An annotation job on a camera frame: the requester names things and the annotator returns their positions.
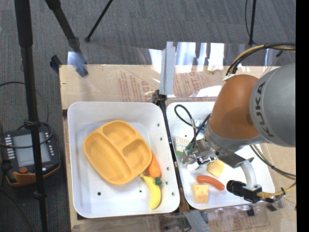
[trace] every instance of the metal stand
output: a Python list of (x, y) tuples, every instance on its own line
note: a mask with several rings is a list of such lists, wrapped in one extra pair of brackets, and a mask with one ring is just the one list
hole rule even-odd
[[(40, 212), (42, 221), (42, 231), (48, 231), (47, 226), (47, 214), (45, 197), (46, 193), (44, 191), (43, 184), (43, 172), (42, 172), (42, 157), (41, 157), (41, 146), (40, 146), (40, 136), (39, 127), (40, 122), (38, 118), (37, 111), (37, 100), (36, 100), (36, 90), (35, 90), (35, 78), (34, 78), (34, 68), (33, 68), (33, 55), (32, 55), (32, 25), (31, 25), (31, 13), (30, 13), (30, 2), (29, 0), (14, 0), (15, 1), (15, 13), (16, 22), (18, 30), (18, 40), (21, 47), (21, 57), (24, 69), (24, 79), (26, 87), (26, 99), (28, 107), (28, 120), (25, 120), (24, 125), (26, 129), (31, 130), (32, 137), (32, 147), (34, 156), (34, 166), (35, 166), (35, 176), (36, 176), (36, 187), (37, 191), (34, 192), (34, 198), (38, 199), (40, 202)], [(60, 7), (59, 0), (45, 0), (49, 8), (54, 12), (55, 16), (60, 23), (62, 30), (64, 31), (70, 45), (75, 51), (79, 53), (82, 57), (81, 51), (77, 38), (75, 38), (68, 21), (66, 20), (62, 9)]]
[(92, 34), (94, 33), (94, 31), (96, 30), (98, 24), (100, 23), (100, 21), (102, 20), (103, 16), (105, 15), (106, 11), (108, 10), (109, 6), (111, 5), (113, 0), (109, 0), (108, 3), (106, 4), (104, 10), (102, 11), (101, 15), (99, 16), (97, 22), (95, 23), (95, 25), (93, 26), (93, 28), (91, 29), (89, 35), (85, 38), (86, 42), (90, 41), (90, 37), (92, 36)]
[(254, 44), (253, 43), (253, 28), (254, 28), (254, 18), (255, 18), (255, 6), (256, 6), (256, 0), (253, 0), (249, 44)]

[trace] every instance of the kuka logo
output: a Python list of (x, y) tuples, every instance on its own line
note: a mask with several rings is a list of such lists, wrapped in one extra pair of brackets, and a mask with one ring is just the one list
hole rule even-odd
[(258, 112), (258, 110), (261, 110), (260, 101), (261, 101), (264, 84), (265, 82), (263, 82), (257, 89), (257, 93), (259, 94), (259, 97), (255, 97), (255, 104), (256, 104), (255, 110), (256, 110), (256, 115), (260, 117), (260, 125), (262, 126), (262, 129), (267, 133), (269, 137), (273, 137), (274, 135), (270, 134), (268, 127), (265, 126), (263, 114), (261, 112)]

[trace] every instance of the yellow divided plate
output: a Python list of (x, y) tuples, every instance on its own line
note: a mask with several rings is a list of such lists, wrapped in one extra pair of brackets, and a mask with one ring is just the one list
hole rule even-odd
[(115, 120), (92, 133), (84, 141), (84, 153), (107, 182), (125, 184), (141, 174), (152, 160), (151, 149), (130, 124)]

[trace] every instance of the cheese wedge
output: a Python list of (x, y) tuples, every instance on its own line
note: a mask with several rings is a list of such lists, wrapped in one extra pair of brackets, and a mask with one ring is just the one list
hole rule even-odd
[(208, 203), (208, 185), (193, 184), (192, 188), (195, 203)]
[(219, 177), (222, 174), (224, 167), (225, 163), (217, 159), (216, 161), (208, 164), (207, 171), (214, 176)]

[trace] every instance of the cable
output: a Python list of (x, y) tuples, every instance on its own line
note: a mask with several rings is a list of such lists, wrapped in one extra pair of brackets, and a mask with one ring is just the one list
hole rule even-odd
[[(54, 134), (53, 134), (53, 130), (52, 130), (52, 128), (51, 128), (51, 126), (49, 124), (47, 124), (46, 122), (41, 122), (41, 121), (39, 121), (39, 122), (41, 124), (46, 125), (47, 128), (50, 131), (49, 136), (44, 141), (40, 142), (40, 144), (42, 145), (42, 144), (46, 143), (48, 140), (50, 140)], [(14, 145), (6, 145), (6, 144), (3, 144), (3, 143), (0, 143), (0, 145), (3, 146), (3, 147), (6, 147), (6, 148), (15, 148), (15, 149), (32, 148), (32, 145), (29, 145), (29, 146), (14, 146)]]
[(26, 218), (28, 224), (29, 224), (30, 227), (31, 227), (31, 230), (32, 230), (33, 232), (35, 232), (35, 230), (34, 230), (32, 224), (31, 224), (29, 218), (27, 217), (26, 213), (23, 211), (22, 207), (12, 198), (12, 196), (11, 196), (10, 194), (8, 194), (3, 188), (0, 188), (0, 191), (1, 191), (2, 193), (4, 193), (7, 197), (9, 197), (9, 198), (14, 202), (14, 204), (15, 204), (15, 205), (19, 208), (19, 210), (23, 213), (24, 217)]
[(207, 117), (204, 119), (204, 121), (201, 123), (201, 125), (198, 127), (197, 129), (197, 135), (199, 134), (199, 132), (202, 130), (202, 128), (205, 126), (205, 123), (207, 122), (207, 120), (210, 118), (211, 114), (208, 114)]
[[(192, 140), (191, 140), (191, 143), (192, 143), (192, 148), (194, 148), (194, 147), (195, 147), (195, 144), (196, 144), (196, 141), (197, 141), (197, 131), (196, 131), (196, 126), (195, 126), (194, 120), (193, 120), (193, 118), (192, 118), (190, 112), (188, 111), (188, 109), (187, 109), (185, 106), (183, 106), (183, 105), (178, 104), (178, 105), (176, 105), (176, 106), (174, 107), (174, 111), (175, 111), (176, 114), (178, 114), (177, 111), (176, 111), (177, 107), (181, 107), (182, 109), (184, 109), (184, 110), (187, 112), (188, 116), (190, 117), (191, 126), (193, 127), (193, 134), (194, 134), (194, 136), (193, 136), (193, 138), (192, 138)], [(182, 119), (180, 116), (179, 116), (179, 118), (180, 118), (182, 121), (184, 121), (186, 124), (188, 124), (188, 122), (186, 122), (186, 121), (185, 121), (184, 119)]]
[(267, 198), (271, 198), (273, 196), (276, 197), (276, 199), (279, 199), (279, 197), (281, 197), (282, 195), (285, 195), (287, 192), (293, 190), (296, 188), (296, 181), (290, 185), (287, 189), (283, 189), (281, 188), (281, 191), (277, 191), (277, 192), (274, 192), (274, 193), (270, 193), (270, 192), (258, 192), (256, 195), (259, 196), (261, 199), (265, 200)]
[[(23, 83), (23, 82), (10, 81), (10, 82), (5, 82), (5, 83), (0, 84), (0, 87), (3, 86), (3, 85), (7, 85), (7, 84), (24, 84), (24, 85), (25, 85), (25, 83)], [(46, 115), (46, 122), (48, 122), (49, 110), (48, 110), (47, 101), (46, 101), (45, 97), (42, 95), (41, 92), (39, 92), (37, 89), (35, 89), (35, 90), (36, 90), (36, 91), (38, 92), (38, 94), (42, 97), (42, 99), (43, 99), (43, 101), (44, 101), (44, 103), (45, 103), (45, 108), (46, 108), (46, 113), (47, 113), (47, 115)]]
[(245, 58), (247, 58), (248, 56), (250, 56), (251, 54), (262, 50), (262, 49), (275, 49), (275, 50), (280, 50), (280, 51), (291, 51), (291, 52), (296, 52), (295, 48), (290, 48), (287, 47), (287, 45), (289, 46), (296, 46), (295, 43), (273, 43), (273, 44), (264, 44), (264, 45), (257, 45), (254, 46), (252, 48), (249, 48), (247, 50), (245, 50), (244, 52), (242, 52), (240, 55), (237, 56), (237, 58), (234, 60), (234, 62), (230, 65), (230, 67), (228, 68), (226, 75), (231, 75), (231, 74), (235, 74), (237, 71), (237, 66), (243, 62), (245, 60)]
[(264, 162), (266, 165), (268, 165), (271, 169), (273, 169), (274, 171), (278, 172), (279, 174), (291, 179), (291, 180), (296, 180), (296, 175), (295, 174), (290, 174), (287, 173), (285, 171), (282, 171), (278, 168), (276, 168), (274, 165), (270, 164), (265, 156), (262, 154), (262, 152), (258, 149), (258, 147), (256, 145), (250, 145), (250, 148), (253, 150), (253, 152), (258, 156), (258, 158)]
[(22, 207), (13, 199), (13, 197), (12, 197), (8, 192), (6, 192), (6, 191), (2, 188), (3, 178), (4, 178), (4, 174), (3, 174), (3, 171), (2, 171), (2, 164), (1, 164), (1, 167), (0, 167), (0, 171), (1, 171), (1, 176), (0, 176), (0, 191), (1, 191), (2, 193), (4, 193), (7, 197), (9, 197), (9, 198), (13, 201), (13, 203), (19, 208), (19, 210), (22, 212), (22, 214), (23, 214), (24, 217), (26, 218), (28, 224), (30, 225), (31, 230), (32, 230), (33, 232), (35, 232), (35, 230), (34, 230), (32, 224), (31, 224), (29, 218), (27, 217), (27, 215), (26, 215), (26, 213), (24, 212), (24, 210), (22, 209)]
[(261, 199), (263, 200), (267, 200), (268, 198), (271, 198), (273, 196), (276, 197), (276, 200), (279, 200), (281, 198), (282, 195), (285, 195), (287, 192), (291, 191), (292, 189), (296, 188), (296, 175), (295, 174), (290, 174), (287, 173), (285, 171), (282, 171), (278, 168), (276, 168), (275, 166), (273, 166), (272, 164), (270, 164), (265, 156), (262, 154), (262, 152), (258, 149), (258, 147), (256, 145), (250, 145), (250, 148), (253, 150), (253, 152), (258, 156), (258, 158), (264, 162), (265, 164), (267, 164), (269, 167), (271, 167), (271, 169), (273, 169), (274, 171), (276, 171), (277, 173), (283, 175), (286, 178), (289, 178), (291, 180), (295, 180), (295, 182), (289, 186), (287, 189), (283, 189), (281, 188), (281, 191), (278, 192), (274, 192), (274, 193), (270, 193), (270, 192), (258, 192), (256, 195), (259, 196)]

